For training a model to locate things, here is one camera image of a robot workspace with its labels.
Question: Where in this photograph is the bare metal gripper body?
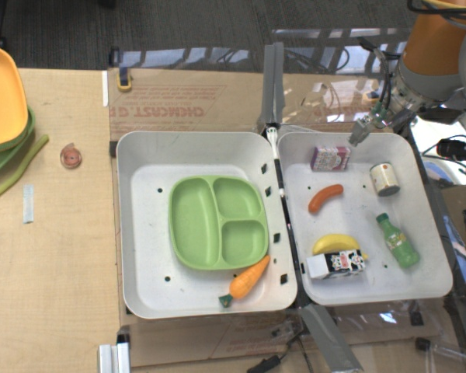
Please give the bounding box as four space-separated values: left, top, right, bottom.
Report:
370 82 446 123

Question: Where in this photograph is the white can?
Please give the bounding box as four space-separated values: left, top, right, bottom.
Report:
369 162 402 198

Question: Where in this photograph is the orange sausage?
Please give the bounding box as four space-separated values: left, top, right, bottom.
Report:
307 183 345 214

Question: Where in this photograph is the thin black and white rod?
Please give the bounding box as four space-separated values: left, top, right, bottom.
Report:
265 126 306 277

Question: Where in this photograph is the white plastic tray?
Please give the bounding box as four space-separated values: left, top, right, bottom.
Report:
276 131 454 308
115 130 299 320

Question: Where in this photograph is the yellow banana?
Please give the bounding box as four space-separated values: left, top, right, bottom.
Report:
311 233 370 261

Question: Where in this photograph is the green bottle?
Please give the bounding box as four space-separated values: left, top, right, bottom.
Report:
374 212 422 270

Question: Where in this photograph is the white cow print carton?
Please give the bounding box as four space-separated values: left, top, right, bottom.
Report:
305 249 367 281

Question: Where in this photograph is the brown cardboard board red print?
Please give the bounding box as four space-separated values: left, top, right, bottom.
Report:
107 67 454 368

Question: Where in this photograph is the green divided plate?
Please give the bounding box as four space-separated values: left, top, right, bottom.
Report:
168 175 271 272

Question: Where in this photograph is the orange carrot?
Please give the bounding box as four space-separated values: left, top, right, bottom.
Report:
217 254 272 309

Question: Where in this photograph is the pink round toy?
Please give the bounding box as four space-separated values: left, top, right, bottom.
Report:
59 141 83 169

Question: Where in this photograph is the light green long strip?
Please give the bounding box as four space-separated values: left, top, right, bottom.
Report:
0 134 50 204

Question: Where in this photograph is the orange plate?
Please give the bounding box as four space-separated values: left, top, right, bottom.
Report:
0 44 30 150

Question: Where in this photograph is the black cylinder on white bracket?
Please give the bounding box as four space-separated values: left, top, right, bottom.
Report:
436 109 466 161

